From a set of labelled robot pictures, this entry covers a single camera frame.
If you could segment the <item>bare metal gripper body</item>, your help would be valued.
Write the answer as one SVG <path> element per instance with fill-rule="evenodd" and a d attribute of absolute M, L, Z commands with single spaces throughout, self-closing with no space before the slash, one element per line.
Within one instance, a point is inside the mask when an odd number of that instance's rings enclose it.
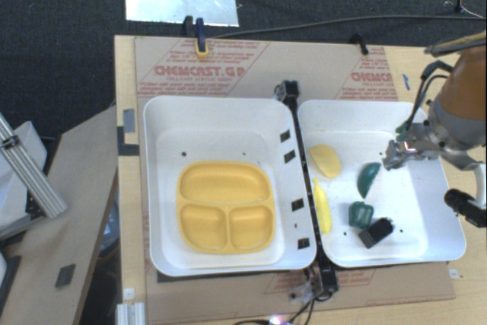
<path fill-rule="evenodd" d="M 443 158 L 459 170 L 474 170 L 482 165 L 469 155 L 469 151 L 482 142 L 467 135 L 456 134 L 440 123 L 403 123 L 397 128 L 397 167 L 407 161 L 435 160 Z"/>

